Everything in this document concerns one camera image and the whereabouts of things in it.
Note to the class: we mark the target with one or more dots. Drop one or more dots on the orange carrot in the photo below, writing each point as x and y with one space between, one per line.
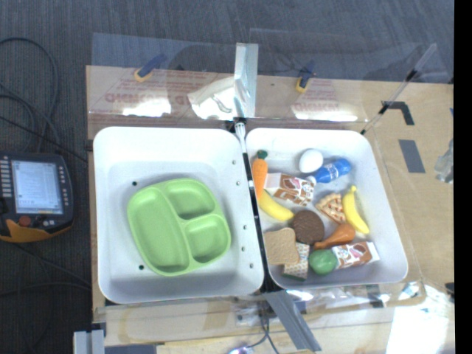
259 172

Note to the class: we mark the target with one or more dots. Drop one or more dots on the yellow banana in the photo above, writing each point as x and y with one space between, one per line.
353 212
273 208

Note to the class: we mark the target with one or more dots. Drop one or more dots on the brown and white carton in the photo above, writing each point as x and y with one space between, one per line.
291 189
355 253

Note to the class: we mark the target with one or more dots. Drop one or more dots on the white egg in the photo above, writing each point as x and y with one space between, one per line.
310 160

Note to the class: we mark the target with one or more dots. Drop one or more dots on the tan bread slice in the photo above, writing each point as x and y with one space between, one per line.
281 247

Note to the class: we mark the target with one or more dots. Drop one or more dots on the brown round biscuit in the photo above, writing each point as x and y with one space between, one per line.
308 227

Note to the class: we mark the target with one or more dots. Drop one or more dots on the blue and white bottle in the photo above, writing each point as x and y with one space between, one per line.
332 171

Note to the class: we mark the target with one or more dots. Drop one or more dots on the green divided plate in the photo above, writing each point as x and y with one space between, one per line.
158 231

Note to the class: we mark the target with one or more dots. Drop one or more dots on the pizza slice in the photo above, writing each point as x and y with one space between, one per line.
333 207

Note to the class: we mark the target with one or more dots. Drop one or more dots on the white plastic tray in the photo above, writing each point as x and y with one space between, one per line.
121 149
380 183

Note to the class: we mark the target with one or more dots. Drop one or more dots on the beige patterned wedge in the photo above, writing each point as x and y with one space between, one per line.
299 267

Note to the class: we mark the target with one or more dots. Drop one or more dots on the orange chicken drumstick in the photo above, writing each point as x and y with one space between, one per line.
337 236

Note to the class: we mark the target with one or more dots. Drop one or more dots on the green round ball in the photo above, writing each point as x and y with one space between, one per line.
322 262

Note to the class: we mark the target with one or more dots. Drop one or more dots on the brown cardboard board red print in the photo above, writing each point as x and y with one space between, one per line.
424 205

